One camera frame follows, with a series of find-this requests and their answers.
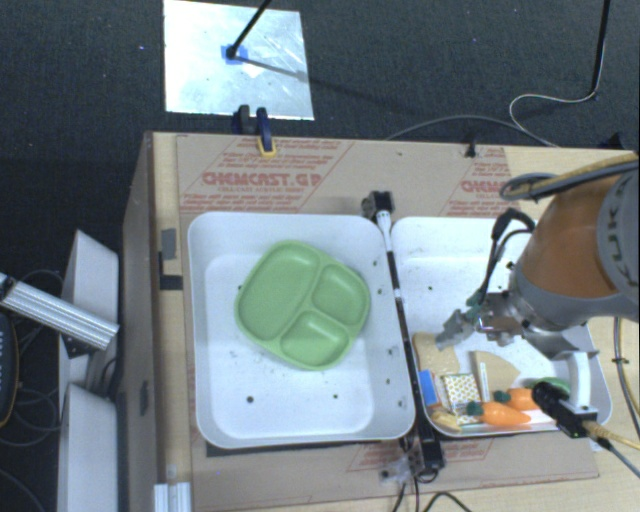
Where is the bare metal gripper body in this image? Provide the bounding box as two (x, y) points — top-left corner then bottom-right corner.
(472, 291), (577, 359)

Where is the tan bread slice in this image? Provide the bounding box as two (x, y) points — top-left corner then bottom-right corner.
(412, 331), (462, 374)

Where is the blue and orange carton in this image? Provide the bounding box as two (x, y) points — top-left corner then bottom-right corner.
(418, 369), (442, 407)

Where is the tan pizza slice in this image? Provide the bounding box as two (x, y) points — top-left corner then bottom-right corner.
(471, 349), (522, 402)

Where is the yellow patterned packet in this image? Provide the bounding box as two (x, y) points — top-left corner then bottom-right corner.
(441, 373), (484, 417)

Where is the white plastic tray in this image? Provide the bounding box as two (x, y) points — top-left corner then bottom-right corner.
(389, 215), (614, 440)
(187, 210), (417, 450)

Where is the thin black and white rod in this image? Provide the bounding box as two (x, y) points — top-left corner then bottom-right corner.
(377, 209), (437, 447)

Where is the pale yellow biscuit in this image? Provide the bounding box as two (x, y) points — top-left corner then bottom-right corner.
(430, 409), (463, 432)

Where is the orange carrot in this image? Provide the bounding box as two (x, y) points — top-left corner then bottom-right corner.
(466, 399), (533, 428)
(493, 387), (539, 412)

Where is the green divided plate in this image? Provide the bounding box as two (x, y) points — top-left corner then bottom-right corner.
(233, 239), (372, 372)

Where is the brown cardboard board red print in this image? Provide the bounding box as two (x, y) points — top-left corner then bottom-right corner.
(174, 132), (601, 500)

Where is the black cylinder on white bracket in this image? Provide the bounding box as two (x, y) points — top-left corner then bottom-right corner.
(531, 349), (600, 440)

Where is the black block with thin wires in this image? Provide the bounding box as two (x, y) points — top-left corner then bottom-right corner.
(361, 190), (397, 219)
(418, 433), (447, 474)

